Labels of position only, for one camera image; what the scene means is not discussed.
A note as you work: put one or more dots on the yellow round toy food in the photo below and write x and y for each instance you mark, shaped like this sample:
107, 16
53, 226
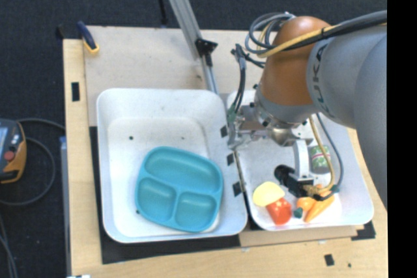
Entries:
267, 192

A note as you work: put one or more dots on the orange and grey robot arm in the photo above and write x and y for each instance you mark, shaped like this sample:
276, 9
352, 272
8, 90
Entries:
339, 75

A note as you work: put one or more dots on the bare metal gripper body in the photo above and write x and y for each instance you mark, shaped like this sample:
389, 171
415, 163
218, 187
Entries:
252, 127

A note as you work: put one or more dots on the small dark green piece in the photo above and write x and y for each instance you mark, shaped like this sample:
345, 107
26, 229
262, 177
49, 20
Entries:
298, 212

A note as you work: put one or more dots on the small orange toy pepper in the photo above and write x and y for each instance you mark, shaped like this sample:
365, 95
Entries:
305, 202

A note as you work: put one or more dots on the green and white can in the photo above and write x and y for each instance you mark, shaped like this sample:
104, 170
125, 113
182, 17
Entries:
318, 159

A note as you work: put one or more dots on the orange carrot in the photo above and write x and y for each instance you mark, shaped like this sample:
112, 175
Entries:
317, 210

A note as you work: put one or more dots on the blue divided plate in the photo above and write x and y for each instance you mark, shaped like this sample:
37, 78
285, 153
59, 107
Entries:
179, 172

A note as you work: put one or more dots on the white plastic tray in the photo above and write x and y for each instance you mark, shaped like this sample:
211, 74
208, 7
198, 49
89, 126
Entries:
163, 107
352, 198

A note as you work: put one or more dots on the black cylinder on white bracket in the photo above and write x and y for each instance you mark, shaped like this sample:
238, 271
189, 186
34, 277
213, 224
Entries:
301, 184

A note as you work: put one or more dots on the pale wood board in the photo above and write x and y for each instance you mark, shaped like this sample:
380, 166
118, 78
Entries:
137, 58

